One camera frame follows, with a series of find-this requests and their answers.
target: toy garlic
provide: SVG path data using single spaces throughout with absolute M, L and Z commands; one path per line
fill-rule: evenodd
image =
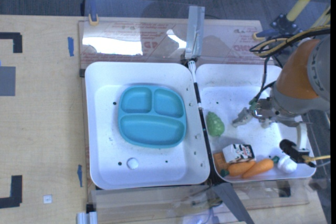
M 298 164 L 294 162 L 288 155 L 282 156 L 278 161 L 278 168 L 287 174 L 293 173 L 297 167 Z

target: green pepper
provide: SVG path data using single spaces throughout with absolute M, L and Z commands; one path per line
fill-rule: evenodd
M 206 116 L 206 126 L 208 134 L 211 136 L 221 136 L 221 134 L 224 133 L 224 123 L 214 112 L 208 112 Z

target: orange carrot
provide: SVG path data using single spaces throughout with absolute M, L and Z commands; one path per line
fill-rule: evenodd
M 256 164 L 255 161 L 249 161 L 249 162 L 241 162 L 241 163 L 233 163 L 230 164 L 230 166 L 227 168 L 227 170 L 221 170 L 221 176 L 240 176 L 247 170 L 249 170 L 251 167 L 253 167 Z
M 271 170 L 274 167 L 274 160 L 273 159 L 262 159 L 260 162 L 257 162 L 253 165 L 249 170 L 242 174 L 242 178 L 252 177 L 268 170 Z

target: blue plate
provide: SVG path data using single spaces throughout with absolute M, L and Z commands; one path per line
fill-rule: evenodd
M 180 144 L 186 133 L 182 98 L 168 88 L 137 85 L 122 94 L 118 108 L 122 137 L 131 144 L 168 148 Z

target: wooden table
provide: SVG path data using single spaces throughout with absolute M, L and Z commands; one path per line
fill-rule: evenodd
M 76 214 L 86 211 L 81 20 L 0 15 L 0 32 L 23 36 L 21 54 L 13 53 L 12 40 L 0 40 L 1 66 L 16 67 L 15 96 L 0 96 L 0 198 L 11 195 L 11 176 L 23 177 L 22 203 L 0 209 L 0 223 L 75 223 Z M 74 56 L 68 50 L 68 37 L 75 44 Z M 52 195 L 51 203 L 46 195 Z M 317 193 L 307 191 L 307 195 L 306 205 L 249 213 L 255 223 L 326 223 Z

